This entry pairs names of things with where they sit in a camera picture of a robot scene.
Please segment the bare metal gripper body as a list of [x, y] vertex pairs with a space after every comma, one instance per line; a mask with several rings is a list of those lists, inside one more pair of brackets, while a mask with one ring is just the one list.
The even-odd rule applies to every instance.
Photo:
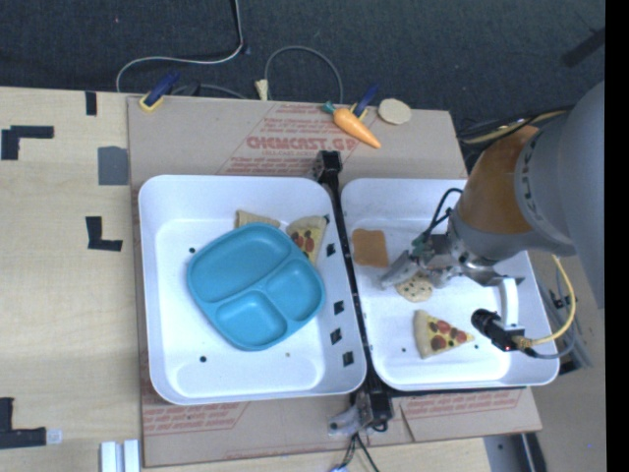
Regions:
[[461, 240], [448, 234], [429, 236], [419, 255], [419, 265], [427, 277], [431, 270], [447, 268], [450, 280], [465, 276], [483, 287], [497, 286], [502, 281], [491, 261], [476, 256]]

